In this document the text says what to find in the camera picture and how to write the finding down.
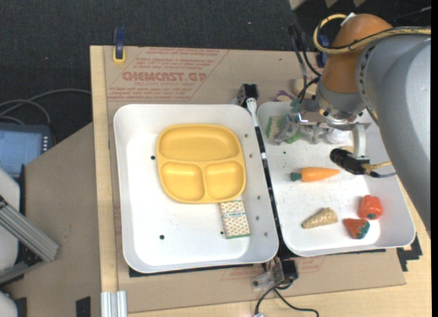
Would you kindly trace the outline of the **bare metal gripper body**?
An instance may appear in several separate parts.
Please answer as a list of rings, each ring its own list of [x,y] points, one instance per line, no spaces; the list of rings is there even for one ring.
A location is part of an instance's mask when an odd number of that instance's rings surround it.
[[[352,131],[356,126],[356,123],[350,120],[352,116],[340,114],[337,110],[322,108],[314,111],[298,110],[297,112],[293,112],[293,115],[297,115],[298,122],[302,127]]]

